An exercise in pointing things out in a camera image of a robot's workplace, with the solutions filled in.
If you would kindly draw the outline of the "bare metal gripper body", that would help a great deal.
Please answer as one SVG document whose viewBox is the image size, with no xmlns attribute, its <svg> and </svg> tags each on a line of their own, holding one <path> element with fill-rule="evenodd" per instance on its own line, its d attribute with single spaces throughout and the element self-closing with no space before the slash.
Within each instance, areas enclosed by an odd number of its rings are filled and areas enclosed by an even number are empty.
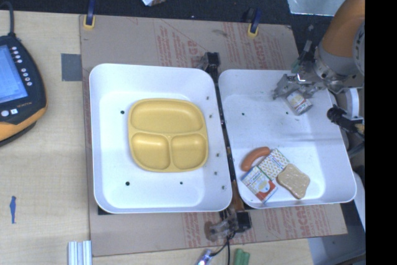
<svg viewBox="0 0 397 265">
<path fill-rule="evenodd" d="M 317 92 L 328 89 L 336 94 L 345 88 L 345 82 L 349 79 L 349 76 L 339 75 L 331 70 L 316 71 L 313 67 L 300 68 L 295 76 L 298 85 L 314 85 Z"/>
</svg>

